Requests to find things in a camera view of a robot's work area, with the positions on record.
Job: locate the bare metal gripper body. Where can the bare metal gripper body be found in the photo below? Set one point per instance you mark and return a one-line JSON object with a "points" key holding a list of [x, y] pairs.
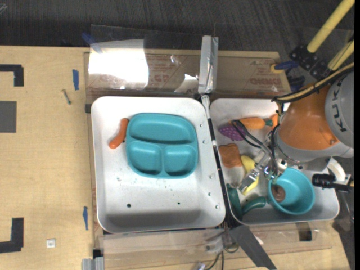
{"points": [[274, 168]]}

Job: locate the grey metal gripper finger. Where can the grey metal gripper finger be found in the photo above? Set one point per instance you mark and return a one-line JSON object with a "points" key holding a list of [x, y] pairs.
{"points": [[249, 180], [260, 160]]}

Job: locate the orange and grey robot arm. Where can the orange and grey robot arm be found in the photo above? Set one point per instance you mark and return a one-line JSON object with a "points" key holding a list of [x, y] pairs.
{"points": [[306, 128]]}

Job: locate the yellow banana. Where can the yellow banana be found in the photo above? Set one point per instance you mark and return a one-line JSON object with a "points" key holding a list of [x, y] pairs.
{"points": [[248, 163]]}

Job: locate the brown doughnut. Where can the brown doughnut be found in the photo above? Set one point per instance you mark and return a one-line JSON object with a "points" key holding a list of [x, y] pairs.
{"points": [[278, 193]]}

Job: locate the dark green toy vegetable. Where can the dark green toy vegetable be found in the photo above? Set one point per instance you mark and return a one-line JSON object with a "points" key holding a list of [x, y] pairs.
{"points": [[234, 202]]}

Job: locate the orange bread slice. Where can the orange bread slice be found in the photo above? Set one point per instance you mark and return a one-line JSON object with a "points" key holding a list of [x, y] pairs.
{"points": [[230, 155]]}

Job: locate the blue bowl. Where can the blue bowl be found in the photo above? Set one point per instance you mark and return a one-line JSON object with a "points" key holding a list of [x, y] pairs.
{"points": [[299, 193]]}

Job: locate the orange carrot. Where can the orange carrot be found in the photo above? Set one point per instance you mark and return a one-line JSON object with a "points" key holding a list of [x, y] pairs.
{"points": [[253, 122]]}

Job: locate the purple grapes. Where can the purple grapes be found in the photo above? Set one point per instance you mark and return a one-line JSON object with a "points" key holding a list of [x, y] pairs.
{"points": [[229, 132]]}

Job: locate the white plastic tray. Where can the white plastic tray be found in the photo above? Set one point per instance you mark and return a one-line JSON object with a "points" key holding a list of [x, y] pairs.
{"points": [[323, 207], [146, 201]]}

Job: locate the blue divided plate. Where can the blue divided plate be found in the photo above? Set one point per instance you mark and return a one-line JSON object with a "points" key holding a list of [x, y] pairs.
{"points": [[161, 143]]}

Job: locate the orange sausage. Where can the orange sausage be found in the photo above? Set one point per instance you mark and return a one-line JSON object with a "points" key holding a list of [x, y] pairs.
{"points": [[121, 134]]}

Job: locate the small metal screw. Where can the small metal screw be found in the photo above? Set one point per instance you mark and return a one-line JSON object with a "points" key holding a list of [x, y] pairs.
{"points": [[66, 97]]}

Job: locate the small white square tile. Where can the small white square tile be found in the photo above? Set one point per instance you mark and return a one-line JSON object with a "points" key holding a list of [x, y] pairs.
{"points": [[51, 243]]}

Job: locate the black cylinder on white bracket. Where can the black cylinder on white bracket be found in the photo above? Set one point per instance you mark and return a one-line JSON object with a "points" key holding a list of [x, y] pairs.
{"points": [[326, 180]]}

